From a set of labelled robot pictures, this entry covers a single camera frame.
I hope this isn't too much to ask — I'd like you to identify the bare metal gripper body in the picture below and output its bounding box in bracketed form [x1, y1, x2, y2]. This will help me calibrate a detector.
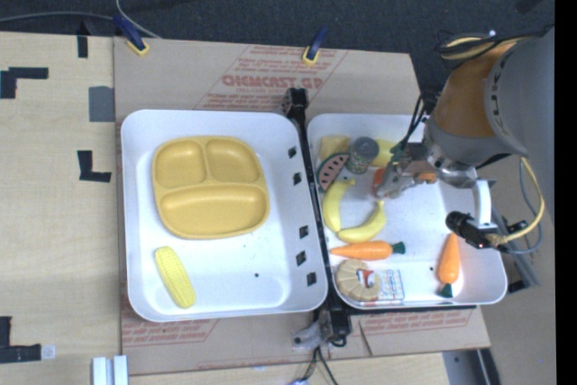
[390, 142, 479, 190]

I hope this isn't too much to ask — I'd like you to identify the orange toy food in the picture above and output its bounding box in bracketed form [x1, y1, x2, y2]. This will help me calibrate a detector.
[371, 168, 389, 197]

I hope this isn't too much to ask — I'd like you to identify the green can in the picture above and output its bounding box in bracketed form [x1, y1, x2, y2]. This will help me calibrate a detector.
[345, 136, 380, 176]

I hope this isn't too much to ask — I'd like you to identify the white plastic tray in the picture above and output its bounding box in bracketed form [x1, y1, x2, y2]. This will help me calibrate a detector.
[120, 108, 329, 323]
[306, 112, 509, 310]

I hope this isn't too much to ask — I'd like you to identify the yellow banana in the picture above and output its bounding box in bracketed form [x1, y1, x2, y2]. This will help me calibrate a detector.
[336, 199, 389, 244]
[321, 178, 357, 234]

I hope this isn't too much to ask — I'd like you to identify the red and green watermelon slice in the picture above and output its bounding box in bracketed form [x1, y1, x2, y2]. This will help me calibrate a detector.
[316, 151, 352, 193]

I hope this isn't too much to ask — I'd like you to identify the yellow cheese wedge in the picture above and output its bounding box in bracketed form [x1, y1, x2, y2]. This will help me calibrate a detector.
[318, 134, 352, 163]

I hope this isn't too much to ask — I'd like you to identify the orange carrot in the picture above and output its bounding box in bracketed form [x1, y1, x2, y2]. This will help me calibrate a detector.
[435, 232, 462, 299]
[328, 240, 407, 262]

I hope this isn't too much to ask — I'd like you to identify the thin black rod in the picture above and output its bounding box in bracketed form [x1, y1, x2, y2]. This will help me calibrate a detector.
[293, 115, 338, 313]

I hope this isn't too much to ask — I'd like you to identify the white carton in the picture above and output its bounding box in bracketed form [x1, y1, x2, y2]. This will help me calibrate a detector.
[360, 269, 406, 307]

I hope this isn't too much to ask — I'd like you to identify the beige round biscuit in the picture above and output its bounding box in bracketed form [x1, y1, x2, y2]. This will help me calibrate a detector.
[334, 259, 382, 303]

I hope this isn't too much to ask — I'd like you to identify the yellow divided plate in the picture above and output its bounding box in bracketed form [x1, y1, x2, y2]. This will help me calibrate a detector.
[151, 135, 271, 241]

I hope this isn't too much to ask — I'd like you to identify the yellow corn cob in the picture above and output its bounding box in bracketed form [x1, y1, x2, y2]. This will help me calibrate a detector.
[153, 245, 197, 310]

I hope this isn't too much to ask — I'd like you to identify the brown cardboard board red print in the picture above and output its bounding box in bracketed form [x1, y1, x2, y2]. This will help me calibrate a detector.
[112, 35, 492, 376]

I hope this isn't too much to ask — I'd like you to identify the black cylinder on white bracket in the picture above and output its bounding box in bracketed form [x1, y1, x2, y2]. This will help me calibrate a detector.
[444, 178, 501, 250]

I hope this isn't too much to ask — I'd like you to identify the black block with thin wires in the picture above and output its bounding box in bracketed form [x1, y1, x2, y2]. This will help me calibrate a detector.
[315, 307, 353, 346]
[279, 87, 310, 121]

